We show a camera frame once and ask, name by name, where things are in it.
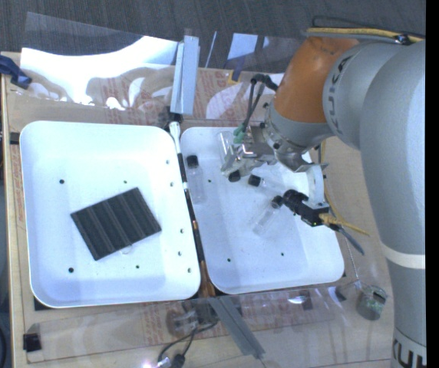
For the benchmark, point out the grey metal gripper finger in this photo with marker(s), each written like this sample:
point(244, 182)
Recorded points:
point(248, 164)
point(230, 162)

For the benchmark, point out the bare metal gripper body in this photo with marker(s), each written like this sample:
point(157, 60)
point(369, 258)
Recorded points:
point(262, 146)

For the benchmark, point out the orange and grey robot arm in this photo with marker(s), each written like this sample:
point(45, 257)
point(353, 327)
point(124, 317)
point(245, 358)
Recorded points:
point(377, 102)

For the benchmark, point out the thin black and white rod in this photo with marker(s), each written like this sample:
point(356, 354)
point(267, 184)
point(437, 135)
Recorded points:
point(189, 201)

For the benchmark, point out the white plastic tray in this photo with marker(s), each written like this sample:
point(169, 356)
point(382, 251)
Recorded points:
point(235, 251)
point(100, 152)

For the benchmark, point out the black ribbed rectangular mat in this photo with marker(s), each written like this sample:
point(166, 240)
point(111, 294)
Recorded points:
point(116, 224)

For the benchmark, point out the small grey can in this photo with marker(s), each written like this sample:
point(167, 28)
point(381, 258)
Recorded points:
point(371, 303)

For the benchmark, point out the brown cardboard board red print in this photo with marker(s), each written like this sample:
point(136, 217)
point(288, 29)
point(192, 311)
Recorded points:
point(16, 221)

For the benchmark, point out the black cylinder on white bracket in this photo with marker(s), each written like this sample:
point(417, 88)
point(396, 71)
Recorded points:
point(304, 207)

